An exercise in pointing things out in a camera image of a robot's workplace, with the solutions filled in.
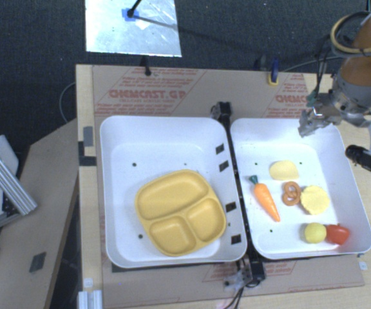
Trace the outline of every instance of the yellow plate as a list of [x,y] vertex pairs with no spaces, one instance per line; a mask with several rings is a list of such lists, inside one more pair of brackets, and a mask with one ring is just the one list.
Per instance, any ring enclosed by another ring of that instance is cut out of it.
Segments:
[[192,253],[225,230],[217,195],[200,174],[189,169],[145,184],[135,197],[135,209],[154,246],[167,256]]

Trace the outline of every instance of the blue clamp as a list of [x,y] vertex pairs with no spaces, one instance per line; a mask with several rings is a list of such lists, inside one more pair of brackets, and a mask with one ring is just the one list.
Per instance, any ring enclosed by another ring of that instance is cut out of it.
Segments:
[[270,86],[278,85],[278,59],[277,58],[273,58],[273,62],[271,64],[271,72],[268,77],[268,82]]
[[130,10],[130,8],[125,8],[125,9],[122,9],[121,10],[121,14],[122,14],[122,17],[127,21],[127,22],[135,22],[136,21],[136,18],[140,17],[140,13],[138,12],[138,10],[134,10],[134,15],[133,17],[128,17],[128,10]]

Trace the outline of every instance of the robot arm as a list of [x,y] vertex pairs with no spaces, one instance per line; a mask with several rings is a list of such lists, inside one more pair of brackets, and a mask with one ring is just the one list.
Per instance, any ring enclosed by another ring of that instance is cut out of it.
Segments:
[[[339,29],[350,18],[367,14],[361,23],[352,47],[343,46],[337,40]],[[311,108],[303,111],[299,133],[307,136],[318,128],[329,124],[338,125],[342,120],[356,127],[367,127],[371,140],[371,13],[361,12],[340,19],[330,33],[332,51],[344,57],[338,74],[334,77],[332,89],[328,93],[311,95]],[[350,146],[346,155],[355,163],[371,171],[371,148]]]

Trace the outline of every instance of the table surface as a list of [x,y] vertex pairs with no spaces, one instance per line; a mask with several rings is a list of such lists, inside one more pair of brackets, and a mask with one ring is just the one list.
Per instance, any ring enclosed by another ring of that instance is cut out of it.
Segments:
[[[316,76],[312,74],[304,74],[307,88],[311,91],[314,88]],[[331,78],[329,76],[323,77],[321,84],[322,88],[328,89],[331,86]],[[82,69],[77,69],[77,86],[91,86],[92,78]],[[90,100],[93,98],[89,95],[87,97],[78,97],[77,100]],[[84,124],[85,120],[82,118],[93,118],[93,111],[88,109],[86,111],[79,111],[79,125]],[[350,144],[357,144],[363,147],[369,147],[370,139],[367,129],[358,129],[346,122],[342,122],[338,129],[343,138],[345,147]],[[79,140],[82,139],[83,130],[79,126]],[[366,213],[371,225],[371,173],[364,170],[360,166],[352,166],[358,189],[360,191],[363,203],[365,205]],[[89,177],[96,179],[97,175],[90,171],[90,169],[80,169],[80,178]],[[87,196],[97,197],[96,189],[92,185],[83,185],[82,192]],[[84,230],[84,223],[86,225],[94,226],[89,230],[85,230],[82,235],[82,244],[90,244],[90,246],[82,246],[82,264],[83,275],[93,277],[93,285],[101,285],[101,271],[96,267],[100,267],[95,261],[95,253],[93,253],[93,244],[99,245],[99,226],[95,224],[95,217],[92,215],[92,210],[96,207],[84,206],[81,207],[81,223],[82,230]],[[278,294],[278,295],[260,295],[253,297],[242,297],[240,301],[240,308],[368,308],[371,307],[371,250],[362,255],[359,259],[362,265],[366,265],[367,269],[363,271],[363,277],[366,285],[363,287],[343,288],[335,290],[319,290],[310,292],[300,292],[292,294]],[[223,308],[227,305],[225,300],[199,301],[192,303],[175,303],[175,304],[159,304],[157,306],[141,306],[133,308],[164,308],[164,309],[203,309],[203,308]]]

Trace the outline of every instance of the yellow ball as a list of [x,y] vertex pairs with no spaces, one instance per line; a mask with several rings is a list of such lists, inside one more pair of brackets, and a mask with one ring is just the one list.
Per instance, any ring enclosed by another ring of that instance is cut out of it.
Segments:
[[304,230],[304,237],[307,243],[317,244],[325,240],[327,235],[326,227],[320,223],[310,223]]

